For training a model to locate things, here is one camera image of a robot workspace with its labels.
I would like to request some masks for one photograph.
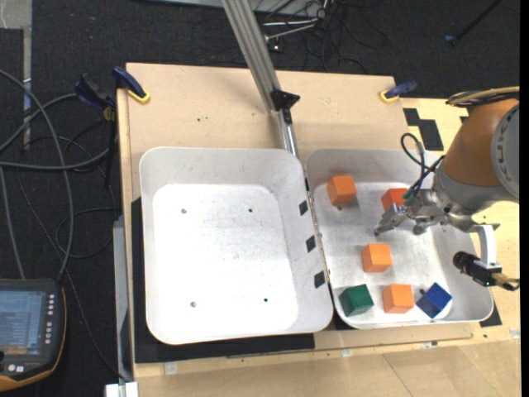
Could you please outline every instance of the orange cube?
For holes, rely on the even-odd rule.
[[[415,306],[412,286],[409,284],[391,284],[382,291],[385,313],[406,313]]]
[[[372,242],[360,254],[364,272],[384,272],[393,264],[389,244]]]
[[[382,196],[382,205],[384,206],[384,211],[386,212],[393,203],[397,204],[397,207],[400,207],[404,204],[403,194],[407,192],[407,189],[389,189]]]
[[[351,175],[336,175],[327,183],[331,204],[347,204],[356,197],[356,184]]]

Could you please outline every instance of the metal pole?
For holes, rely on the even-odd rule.
[[[255,14],[248,0],[221,1],[264,105],[269,112],[276,112],[278,115],[284,148],[298,157],[292,123],[285,121],[283,110],[276,109],[271,97],[271,93],[281,90],[281,86],[265,44],[265,36],[255,19]]]

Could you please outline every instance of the wooden platform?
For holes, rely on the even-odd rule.
[[[122,203],[129,304],[132,306],[131,202],[141,195],[139,160],[155,146],[281,147],[277,119],[265,111],[248,69],[128,64],[147,89],[143,105],[118,91]],[[444,151],[464,109],[444,100],[383,103],[392,77],[278,72],[284,90],[301,96],[292,109],[304,164],[318,148],[399,149],[409,127],[404,108],[436,121]],[[519,277],[519,206],[498,203],[478,215],[499,222],[498,261]],[[309,352],[134,363],[141,397],[177,395],[521,395],[520,293],[493,289],[502,324],[432,324],[315,334]],[[134,328],[134,313],[131,328]]]

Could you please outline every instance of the clamp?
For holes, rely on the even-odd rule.
[[[406,83],[399,84],[396,87],[383,91],[382,93],[380,93],[380,98],[382,98],[382,101],[384,103],[391,103],[397,100],[401,95],[409,93],[415,88],[417,88],[416,82],[407,81]]]
[[[116,88],[126,88],[130,96],[139,103],[147,103],[150,94],[144,90],[136,79],[126,72],[122,67],[116,66],[112,70],[112,76],[116,80]],[[110,186],[110,174],[114,156],[114,141],[117,135],[116,124],[116,99],[107,90],[100,87],[88,74],[84,74],[74,86],[77,98],[87,104],[102,111],[106,121],[110,122],[110,142],[108,144],[107,168],[105,174],[105,189]]]

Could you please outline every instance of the white tray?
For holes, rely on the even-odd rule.
[[[436,155],[427,152],[427,164]],[[414,222],[404,221],[397,229],[374,235],[384,208],[380,198],[390,188],[407,188],[419,176],[419,167],[398,150],[318,150],[307,158],[307,179],[312,192],[323,252],[329,273],[336,311],[353,328],[383,328],[424,323],[479,321],[493,310],[488,288],[462,275],[452,263],[457,251],[476,254],[468,234],[452,226],[434,226],[420,236],[412,233]],[[341,207],[331,205],[326,183],[334,175],[352,175],[356,199]],[[422,187],[430,188],[432,175]],[[390,245],[393,266],[383,273],[365,273],[361,249],[370,242]],[[385,313],[382,290],[389,284],[410,284],[417,302],[421,290],[436,282],[452,295],[452,300],[433,319],[418,306],[407,313]],[[350,286],[366,284],[374,307],[365,313],[345,316],[341,292]]]
[[[140,178],[146,321],[160,341],[316,332],[331,321],[292,154],[158,147],[141,158]]]

